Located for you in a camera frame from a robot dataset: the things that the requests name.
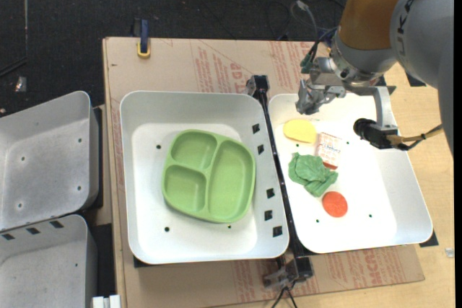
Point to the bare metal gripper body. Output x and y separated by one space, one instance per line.
326 77

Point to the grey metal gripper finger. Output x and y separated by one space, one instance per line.
321 99
304 101

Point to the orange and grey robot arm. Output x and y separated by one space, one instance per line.
375 11

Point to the yellow round slice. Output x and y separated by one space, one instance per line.
299 130

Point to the white and red carton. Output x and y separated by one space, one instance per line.
329 149

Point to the thin black rod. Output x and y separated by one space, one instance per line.
278 162

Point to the green lettuce leaf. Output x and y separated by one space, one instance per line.
308 171

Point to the green divided plate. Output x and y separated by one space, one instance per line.
231 176

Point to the orange round slice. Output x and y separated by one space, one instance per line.
335 204

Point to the brown cardboard board red print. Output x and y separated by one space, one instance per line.
202 61

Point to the white plastic tray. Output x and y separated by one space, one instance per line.
39 270
144 227
43 155
382 198

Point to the black cylinder on white bracket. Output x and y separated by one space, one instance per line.
375 133

